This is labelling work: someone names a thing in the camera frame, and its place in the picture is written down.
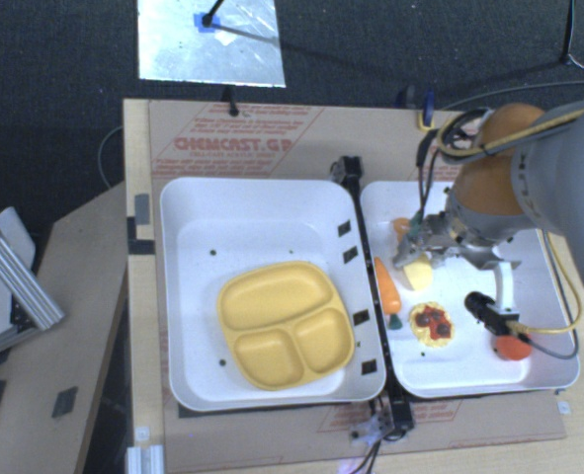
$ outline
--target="black connector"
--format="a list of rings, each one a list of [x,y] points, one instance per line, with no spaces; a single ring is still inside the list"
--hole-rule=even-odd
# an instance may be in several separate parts
[[[508,321],[518,321],[520,314],[501,314],[491,306],[496,301],[490,296],[473,291],[465,298],[465,307],[473,316],[484,323],[485,328],[495,336],[511,335],[511,330],[507,327]]]

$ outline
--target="cardboard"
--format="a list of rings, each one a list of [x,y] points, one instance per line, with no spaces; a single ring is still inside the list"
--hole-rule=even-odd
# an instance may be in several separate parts
[[[146,137],[144,124],[135,133],[137,146],[145,138],[148,142],[150,165],[144,163],[143,169],[150,170],[151,178],[132,177],[129,182],[129,175],[135,176],[136,172],[127,167],[127,184],[142,185],[139,189],[129,188],[127,196],[130,205],[135,195],[150,195],[156,220],[153,258],[157,275],[153,284],[158,284],[167,472],[364,454],[364,444],[351,443],[350,429],[369,417],[366,403],[204,415],[180,411],[167,380],[158,201],[166,183],[182,175],[326,179],[331,164],[343,155],[362,157],[364,184],[414,179],[414,156],[423,137],[423,132],[416,129],[416,113],[243,104],[239,106],[239,117],[232,118],[226,104],[164,101],[148,105],[132,102],[128,109],[148,110]],[[438,124],[443,123],[443,116],[449,115],[437,114]],[[451,180],[455,173],[455,169],[442,166],[437,177]],[[144,188],[148,188],[151,179],[152,191],[148,192]],[[131,275],[131,279],[138,278],[153,280],[153,276]],[[415,429],[405,440],[383,446],[380,454],[565,437],[557,402],[550,392],[425,401],[414,404],[413,409]]]

